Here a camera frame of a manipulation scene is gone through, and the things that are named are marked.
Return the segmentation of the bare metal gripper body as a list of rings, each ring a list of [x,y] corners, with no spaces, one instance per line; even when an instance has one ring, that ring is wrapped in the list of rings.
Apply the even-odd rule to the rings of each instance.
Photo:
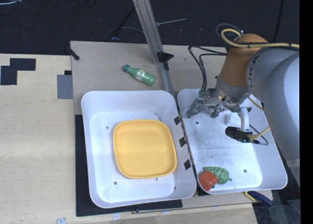
[[[223,90],[208,89],[204,94],[204,105],[209,108],[238,112],[241,109],[240,104],[240,99],[229,96]]]

